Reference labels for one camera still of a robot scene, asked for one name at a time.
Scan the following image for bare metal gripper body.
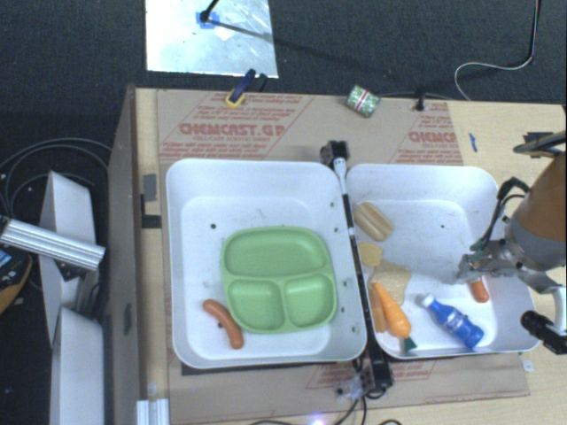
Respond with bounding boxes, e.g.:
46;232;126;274
481;239;531;282

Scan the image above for orange sausage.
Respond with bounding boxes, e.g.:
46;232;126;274
468;261;491;305
202;298;245;351

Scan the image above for white plastic tray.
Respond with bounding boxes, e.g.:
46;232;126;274
165;158;369;370
345;163;543;361

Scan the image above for blue bottle with white cap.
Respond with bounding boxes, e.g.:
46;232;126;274
420;292;485;351

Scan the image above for pale bread slice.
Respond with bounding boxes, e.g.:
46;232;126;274
369;260;412;305

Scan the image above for orange carrot with green top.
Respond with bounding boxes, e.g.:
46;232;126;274
374;282;419;354

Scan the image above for yellow biscuit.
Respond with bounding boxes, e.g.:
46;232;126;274
357;241;384;267

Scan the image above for tan hot dog bun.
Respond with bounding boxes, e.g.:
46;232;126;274
352;201;395;243

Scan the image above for thin black and white rod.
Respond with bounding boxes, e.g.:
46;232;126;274
333;157;378;363

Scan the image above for green divided plate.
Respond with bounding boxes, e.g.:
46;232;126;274
220;225;339;336

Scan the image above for green and white can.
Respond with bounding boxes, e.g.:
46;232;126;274
346;84;382;119

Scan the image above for brown cardboard board red print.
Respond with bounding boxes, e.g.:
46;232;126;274
155;89;532;412

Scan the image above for black cylinder on white bracket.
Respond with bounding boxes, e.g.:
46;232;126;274
520;281;567;356

